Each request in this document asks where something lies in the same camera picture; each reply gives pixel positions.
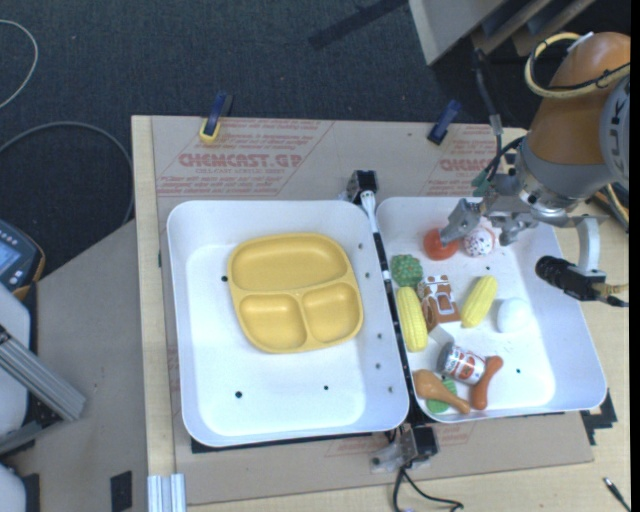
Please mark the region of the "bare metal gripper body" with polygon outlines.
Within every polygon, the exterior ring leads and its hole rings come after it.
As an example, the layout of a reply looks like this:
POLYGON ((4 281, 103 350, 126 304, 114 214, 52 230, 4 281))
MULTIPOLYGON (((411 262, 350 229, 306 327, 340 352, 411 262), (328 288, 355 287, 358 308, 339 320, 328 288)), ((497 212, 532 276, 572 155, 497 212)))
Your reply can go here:
POLYGON ((516 216, 560 225, 573 211, 573 199, 554 192, 529 174, 499 174, 485 194, 482 209, 494 227, 500 228, 505 218, 516 216))

